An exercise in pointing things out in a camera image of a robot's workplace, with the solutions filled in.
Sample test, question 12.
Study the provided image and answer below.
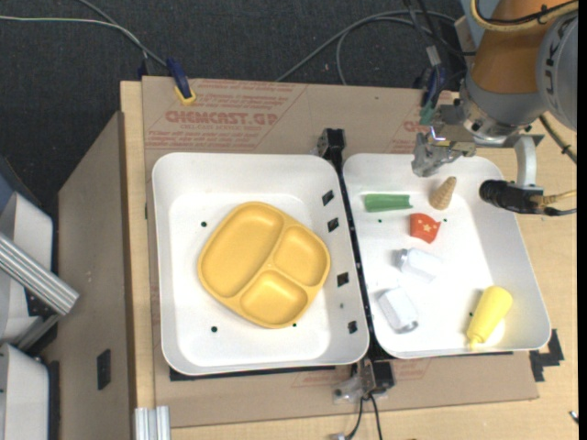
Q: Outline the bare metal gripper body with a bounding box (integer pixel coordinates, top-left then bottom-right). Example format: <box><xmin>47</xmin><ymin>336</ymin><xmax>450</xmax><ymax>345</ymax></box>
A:
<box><xmin>430</xmin><ymin>106</ymin><xmax>522</xmax><ymax>157</ymax></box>

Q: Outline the tan toy ice cream cone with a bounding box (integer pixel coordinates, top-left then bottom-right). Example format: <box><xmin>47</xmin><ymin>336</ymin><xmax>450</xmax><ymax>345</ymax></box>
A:
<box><xmin>428</xmin><ymin>176</ymin><xmax>459</xmax><ymax>212</ymax></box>

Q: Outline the green toy celery stick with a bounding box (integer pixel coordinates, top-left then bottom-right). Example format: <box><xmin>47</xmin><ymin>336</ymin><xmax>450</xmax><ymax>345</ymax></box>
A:
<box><xmin>363</xmin><ymin>192</ymin><xmax>414</xmax><ymax>214</ymax></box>

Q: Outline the red toy pizza slice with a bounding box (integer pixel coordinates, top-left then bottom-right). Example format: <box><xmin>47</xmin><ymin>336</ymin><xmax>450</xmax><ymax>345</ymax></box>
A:
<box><xmin>408</xmin><ymin>212</ymin><xmax>443</xmax><ymax>246</ymax></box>

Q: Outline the white shaker bottle grey cap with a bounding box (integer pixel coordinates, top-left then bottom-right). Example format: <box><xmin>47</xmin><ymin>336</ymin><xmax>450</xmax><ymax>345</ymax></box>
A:
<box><xmin>393</xmin><ymin>247</ymin><xmax>444</xmax><ymax>284</ymax></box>

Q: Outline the white plastic tray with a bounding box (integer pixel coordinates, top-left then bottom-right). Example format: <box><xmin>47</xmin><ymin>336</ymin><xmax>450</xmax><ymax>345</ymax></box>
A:
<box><xmin>150</xmin><ymin>151</ymin><xmax>371</xmax><ymax>377</ymax></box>
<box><xmin>341</xmin><ymin>152</ymin><xmax>552</xmax><ymax>360</ymax></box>

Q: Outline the yellow squeeze bottle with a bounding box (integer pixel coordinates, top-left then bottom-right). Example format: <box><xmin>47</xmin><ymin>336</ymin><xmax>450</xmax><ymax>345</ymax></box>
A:
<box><xmin>464</xmin><ymin>284</ymin><xmax>514</xmax><ymax>349</ymax></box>

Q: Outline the brown cardboard board red print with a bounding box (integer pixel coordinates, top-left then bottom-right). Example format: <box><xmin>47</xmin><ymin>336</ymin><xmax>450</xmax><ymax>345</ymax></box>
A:
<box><xmin>140</xmin><ymin>75</ymin><xmax>540</xmax><ymax>428</ymax></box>

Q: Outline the yellow divided plate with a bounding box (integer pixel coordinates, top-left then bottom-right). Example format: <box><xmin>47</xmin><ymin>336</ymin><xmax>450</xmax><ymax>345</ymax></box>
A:
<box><xmin>196</xmin><ymin>201</ymin><xmax>332</xmax><ymax>330</ymax></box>

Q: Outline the black cylinder on white bracket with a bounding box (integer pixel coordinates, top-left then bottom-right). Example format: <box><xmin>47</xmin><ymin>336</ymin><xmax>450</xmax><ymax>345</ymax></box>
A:
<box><xmin>478</xmin><ymin>135</ymin><xmax>546</xmax><ymax>214</ymax></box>

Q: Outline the black block with thin wires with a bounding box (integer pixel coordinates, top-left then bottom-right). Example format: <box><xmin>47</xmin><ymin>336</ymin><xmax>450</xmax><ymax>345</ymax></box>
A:
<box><xmin>333</xmin><ymin>358</ymin><xmax>396</xmax><ymax>403</ymax></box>
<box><xmin>317</xmin><ymin>127</ymin><xmax>347</xmax><ymax>160</ymax></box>

